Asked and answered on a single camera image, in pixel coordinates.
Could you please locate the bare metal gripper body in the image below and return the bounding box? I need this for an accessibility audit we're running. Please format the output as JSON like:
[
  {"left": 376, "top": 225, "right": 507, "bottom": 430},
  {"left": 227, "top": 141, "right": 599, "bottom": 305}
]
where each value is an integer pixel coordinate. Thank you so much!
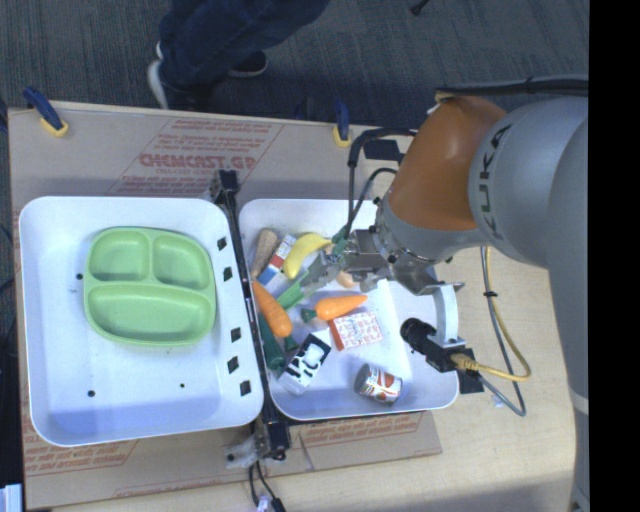
[{"left": 341, "top": 227, "right": 437, "bottom": 296}]

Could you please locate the yellow banana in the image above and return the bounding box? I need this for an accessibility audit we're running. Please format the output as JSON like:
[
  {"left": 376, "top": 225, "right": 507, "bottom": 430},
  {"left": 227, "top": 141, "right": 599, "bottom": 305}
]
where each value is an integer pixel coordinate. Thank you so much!
[{"left": 282, "top": 232, "right": 334, "bottom": 281}]

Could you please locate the light green stick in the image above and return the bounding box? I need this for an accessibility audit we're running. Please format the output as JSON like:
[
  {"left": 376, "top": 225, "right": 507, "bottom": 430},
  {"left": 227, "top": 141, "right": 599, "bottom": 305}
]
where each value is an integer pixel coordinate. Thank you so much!
[{"left": 275, "top": 277, "right": 312, "bottom": 310}]

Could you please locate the orange carrot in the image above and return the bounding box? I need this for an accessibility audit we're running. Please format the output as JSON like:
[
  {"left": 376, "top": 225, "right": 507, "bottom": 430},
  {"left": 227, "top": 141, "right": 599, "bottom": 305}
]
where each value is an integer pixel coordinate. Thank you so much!
[
  {"left": 299, "top": 293, "right": 369, "bottom": 324},
  {"left": 250, "top": 279, "right": 301, "bottom": 353}
]

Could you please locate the red white blue carton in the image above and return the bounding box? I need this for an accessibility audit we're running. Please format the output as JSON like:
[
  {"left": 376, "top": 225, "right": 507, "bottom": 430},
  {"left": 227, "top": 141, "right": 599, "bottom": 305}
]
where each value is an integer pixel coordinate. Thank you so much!
[{"left": 256, "top": 233, "right": 298, "bottom": 287}]

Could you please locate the tan toy bread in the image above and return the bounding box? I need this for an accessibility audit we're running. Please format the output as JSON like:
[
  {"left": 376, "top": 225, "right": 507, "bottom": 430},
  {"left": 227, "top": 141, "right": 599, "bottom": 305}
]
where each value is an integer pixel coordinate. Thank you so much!
[{"left": 249, "top": 228, "right": 280, "bottom": 281}]

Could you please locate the orange and white carton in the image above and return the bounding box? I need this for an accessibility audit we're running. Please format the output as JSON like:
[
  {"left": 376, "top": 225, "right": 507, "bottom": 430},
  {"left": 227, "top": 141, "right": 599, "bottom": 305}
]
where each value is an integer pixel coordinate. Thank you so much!
[{"left": 327, "top": 310, "right": 384, "bottom": 353}]

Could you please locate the thin black and white rod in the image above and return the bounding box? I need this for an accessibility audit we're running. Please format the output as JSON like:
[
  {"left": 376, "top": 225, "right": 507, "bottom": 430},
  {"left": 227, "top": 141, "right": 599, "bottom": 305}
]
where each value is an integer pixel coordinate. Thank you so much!
[{"left": 222, "top": 192, "right": 277, "bottom": 427}]

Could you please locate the black and white carton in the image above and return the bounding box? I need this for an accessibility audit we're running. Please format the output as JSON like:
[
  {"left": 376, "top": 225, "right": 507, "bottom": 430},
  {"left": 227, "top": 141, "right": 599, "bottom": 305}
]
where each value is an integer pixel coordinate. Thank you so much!
[{"left": 276, "top": 331, "right": 333, "bottom": 397}]

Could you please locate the dark green cylinder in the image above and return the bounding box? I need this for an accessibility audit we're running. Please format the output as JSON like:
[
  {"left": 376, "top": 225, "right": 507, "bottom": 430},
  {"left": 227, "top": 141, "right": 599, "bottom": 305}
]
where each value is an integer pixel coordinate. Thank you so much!
[{"left": 256, "top": 313, "right": 287, "bottom": 372}]

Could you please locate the white plastic tray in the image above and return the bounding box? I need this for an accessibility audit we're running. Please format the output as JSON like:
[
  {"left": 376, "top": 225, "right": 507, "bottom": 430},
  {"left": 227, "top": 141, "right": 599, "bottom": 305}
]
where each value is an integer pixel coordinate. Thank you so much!
[
  {"left": 18, "top": 195, "right": 266, "bottom": 448},
  {"left": 238, "top": 198, "right": 461, "bottom": 423}
]

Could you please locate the red and white can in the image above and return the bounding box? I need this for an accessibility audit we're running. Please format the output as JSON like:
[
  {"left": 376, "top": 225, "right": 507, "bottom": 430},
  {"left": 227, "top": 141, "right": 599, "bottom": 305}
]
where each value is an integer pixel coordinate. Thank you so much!
[{"left": 353, "top": 362, "right": 404, "bottom": 405}]

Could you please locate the green divided plate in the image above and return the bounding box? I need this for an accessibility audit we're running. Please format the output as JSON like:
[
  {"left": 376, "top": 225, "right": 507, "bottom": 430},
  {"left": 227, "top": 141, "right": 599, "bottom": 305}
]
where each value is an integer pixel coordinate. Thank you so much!
[{"left": 82, "top": 226, "right": 218, "bottom": 347}]

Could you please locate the person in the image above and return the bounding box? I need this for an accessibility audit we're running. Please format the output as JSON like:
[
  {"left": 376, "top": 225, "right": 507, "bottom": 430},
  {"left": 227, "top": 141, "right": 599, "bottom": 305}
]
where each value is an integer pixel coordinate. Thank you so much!
[{"left": 146, "top": 0, "right": 332, "bottom": 112}]

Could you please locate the brown cardboard board red print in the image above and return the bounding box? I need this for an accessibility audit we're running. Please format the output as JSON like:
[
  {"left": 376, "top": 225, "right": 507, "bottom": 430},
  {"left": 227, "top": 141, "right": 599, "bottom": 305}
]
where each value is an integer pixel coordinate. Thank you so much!
[{"left": 7, "top": 99, "right": 444, "bottom": 511}]

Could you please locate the black cylinder on white bracket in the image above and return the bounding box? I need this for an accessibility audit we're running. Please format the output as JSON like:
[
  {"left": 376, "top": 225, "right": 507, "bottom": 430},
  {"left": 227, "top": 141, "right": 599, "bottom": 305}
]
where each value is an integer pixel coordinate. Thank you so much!
[{"left": 399, "top": 280, "right": 477, "bottom": 374}]

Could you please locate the black block with thin wires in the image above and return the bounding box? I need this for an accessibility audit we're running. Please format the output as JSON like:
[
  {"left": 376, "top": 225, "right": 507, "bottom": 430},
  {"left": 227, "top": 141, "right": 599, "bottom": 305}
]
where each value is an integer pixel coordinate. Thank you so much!
[
  {"left": 208, "top": 169, "right": 242, "bottom": 205},
  {"left": 251, "top": 421, "right": 294, "bottom": 462}
]

